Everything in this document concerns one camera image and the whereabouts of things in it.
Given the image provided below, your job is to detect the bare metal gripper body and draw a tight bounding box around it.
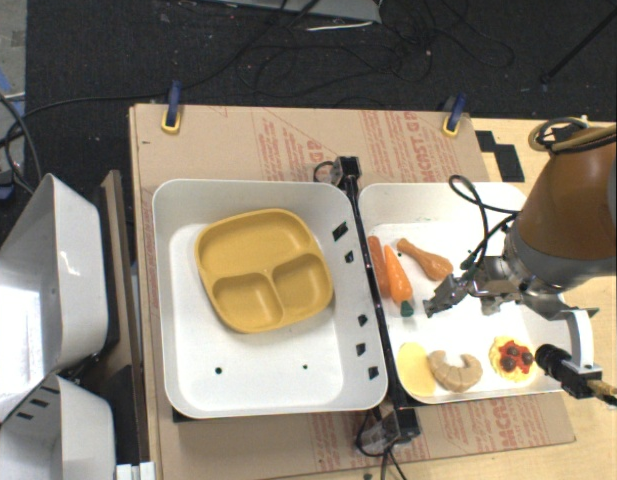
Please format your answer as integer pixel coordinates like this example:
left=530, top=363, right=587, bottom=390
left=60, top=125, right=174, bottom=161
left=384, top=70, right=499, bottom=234
left=463, top=255, right=528, bottom=317

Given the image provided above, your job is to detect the brown chicken drumstick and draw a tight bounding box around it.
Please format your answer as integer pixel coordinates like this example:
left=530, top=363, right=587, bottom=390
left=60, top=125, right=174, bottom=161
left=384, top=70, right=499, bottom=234
left=396, top=238, right=455, bottom=283

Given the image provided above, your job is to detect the white plastic tray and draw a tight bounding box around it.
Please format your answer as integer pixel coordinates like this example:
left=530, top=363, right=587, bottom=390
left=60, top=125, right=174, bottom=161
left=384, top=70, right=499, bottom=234
left=0, top=373, right=117, bottom=480
left=357, top=181, right=570, bottom=406
left=151, top=178, right=389, bottom=420
left=0, top=172, right=112, bottom=423

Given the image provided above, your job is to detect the orange carrot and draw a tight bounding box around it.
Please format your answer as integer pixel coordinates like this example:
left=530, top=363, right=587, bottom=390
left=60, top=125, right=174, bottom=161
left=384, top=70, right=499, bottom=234
left=383, top=244, right=416, bottom=318

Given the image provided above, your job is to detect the yellow flat oval slice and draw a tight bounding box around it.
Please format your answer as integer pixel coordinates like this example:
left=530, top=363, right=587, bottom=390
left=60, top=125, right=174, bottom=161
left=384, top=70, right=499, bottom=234
left=397, top=341, right=437, bottom=398

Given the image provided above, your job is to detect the thin black rod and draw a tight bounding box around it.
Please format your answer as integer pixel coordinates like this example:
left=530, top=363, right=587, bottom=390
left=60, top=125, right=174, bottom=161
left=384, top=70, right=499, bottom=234
left=343, top=176, right=410, bottom=419

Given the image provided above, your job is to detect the orange sausage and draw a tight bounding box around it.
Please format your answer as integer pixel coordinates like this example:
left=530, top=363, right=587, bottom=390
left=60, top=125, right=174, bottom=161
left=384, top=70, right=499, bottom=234
left=366, top=235, right=392, bottom=300

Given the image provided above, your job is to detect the beige croissant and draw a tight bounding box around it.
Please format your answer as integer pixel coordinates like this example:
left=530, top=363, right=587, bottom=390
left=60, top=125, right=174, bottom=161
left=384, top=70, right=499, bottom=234
left=427, top=349, right=484, bottom=394

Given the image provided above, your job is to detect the yellow spaghetti with meatballs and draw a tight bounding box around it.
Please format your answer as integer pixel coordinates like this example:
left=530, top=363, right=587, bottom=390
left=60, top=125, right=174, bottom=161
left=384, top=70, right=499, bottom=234
left=488, top=336, right=538, bottom=384

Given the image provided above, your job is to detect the yellow divided plate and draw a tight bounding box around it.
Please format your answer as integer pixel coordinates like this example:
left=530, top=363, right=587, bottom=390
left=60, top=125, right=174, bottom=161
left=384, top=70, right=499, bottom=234
left=193, top=208, right=336, bottom=335

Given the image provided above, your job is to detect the brown cardboard board red print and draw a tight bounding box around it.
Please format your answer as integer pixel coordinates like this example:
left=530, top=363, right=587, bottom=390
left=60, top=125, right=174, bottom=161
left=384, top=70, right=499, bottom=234
left=128, top=103, right=577, bottom=480

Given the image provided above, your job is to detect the black cylinder on white bracket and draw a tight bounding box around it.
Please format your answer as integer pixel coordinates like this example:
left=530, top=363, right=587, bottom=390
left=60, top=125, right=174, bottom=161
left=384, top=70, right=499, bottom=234
left=525, top=293, right=605, bottom=400

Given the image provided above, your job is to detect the black block with thin wires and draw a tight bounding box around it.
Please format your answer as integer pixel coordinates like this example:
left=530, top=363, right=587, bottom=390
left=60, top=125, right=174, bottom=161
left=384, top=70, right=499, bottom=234
left=331, top=155, right=362, bottom=187
left=359, top=406, right=422, bottom=453

